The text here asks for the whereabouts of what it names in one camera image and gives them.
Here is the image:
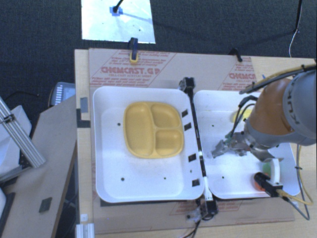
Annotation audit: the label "yellow divided plate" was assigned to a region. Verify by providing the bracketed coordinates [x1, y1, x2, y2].
[123, 101, 185, 159]

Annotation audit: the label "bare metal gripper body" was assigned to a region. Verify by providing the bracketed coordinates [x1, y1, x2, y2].
[228, 131, 283, 163]

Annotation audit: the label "thin black and white rod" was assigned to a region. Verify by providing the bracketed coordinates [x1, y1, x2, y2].
[186, 88, 214, 203]

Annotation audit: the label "black cylinder on white bracket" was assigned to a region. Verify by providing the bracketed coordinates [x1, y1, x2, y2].
[253, 158, 284, 198]

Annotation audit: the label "orange round toy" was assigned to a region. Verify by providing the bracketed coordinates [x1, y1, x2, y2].
[253, 173, 270, 191]

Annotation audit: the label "black block with thin wires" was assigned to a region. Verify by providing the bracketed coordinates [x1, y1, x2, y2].
[178, 76, 196, 93]
[197, 199, 219, 221]

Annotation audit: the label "white plastic tray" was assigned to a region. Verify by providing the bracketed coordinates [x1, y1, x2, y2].
[92, 86, 206, 204]
[193, 90, 302, 200]

